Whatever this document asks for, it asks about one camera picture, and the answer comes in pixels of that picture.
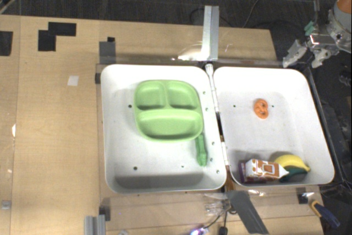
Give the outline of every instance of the orange toy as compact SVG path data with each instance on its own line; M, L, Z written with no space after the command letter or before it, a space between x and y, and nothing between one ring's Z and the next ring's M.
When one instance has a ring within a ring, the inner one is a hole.
M254 104L254 112L262 119L267 118L269 116L268 103L263 99L258 99Z

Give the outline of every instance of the green handle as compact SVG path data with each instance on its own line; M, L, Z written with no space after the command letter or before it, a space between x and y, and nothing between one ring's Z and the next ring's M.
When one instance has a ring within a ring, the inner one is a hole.
M204 136L203 134L198 135L196 138L196 149L197 149L197 162L201 167L207 165L207 152L204 146Z

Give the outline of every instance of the green divided plate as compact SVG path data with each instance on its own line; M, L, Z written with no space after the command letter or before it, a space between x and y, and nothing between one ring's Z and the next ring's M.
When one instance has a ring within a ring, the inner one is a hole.
M203 131L203 114L196 90L178 80L141 82L134 94L139 133L152 141L188 141Z

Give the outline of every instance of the wooden table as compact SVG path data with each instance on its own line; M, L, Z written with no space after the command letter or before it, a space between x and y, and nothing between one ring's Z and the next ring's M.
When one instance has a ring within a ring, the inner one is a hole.
M76 36L57 36L56 52L39 52L38 30L47 30L49 21L76 23ZM0 199L12 200L11 209L0 210L0 234L83 234L84 217L98 214L102 187L94 80L99 42L115 37L118 56L172 57L199 45L202 27L1 15L0 30L14 33L12 54L0 57ZM232 28L220 28L219 56L276 59L269 31ZM72 75L79 76L77 86L68 85ZM310 189L321 202L318 189ZM114 196L121 206L123 196ZM318 217L290 197L283 193L255 203L270 233L322 234ZM139 222L165 217L150 203ZM136 211L124 208L129 217ZM193 212L205 221L173 225L169 220L169 226L131 222L128 232L188 234L212 219L202 209ZM107 234L119 233L113 225L107 222ZM229 234L247 234L238 216L229 216L227 226Z

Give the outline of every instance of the yellow banana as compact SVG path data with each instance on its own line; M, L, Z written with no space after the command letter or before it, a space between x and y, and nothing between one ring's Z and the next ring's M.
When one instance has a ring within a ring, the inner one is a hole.
M282 155L277 158L274 162L278 163L282 167L294 166L303 168L307 172L310 171L310 167L306 166L302 159L296 155Z

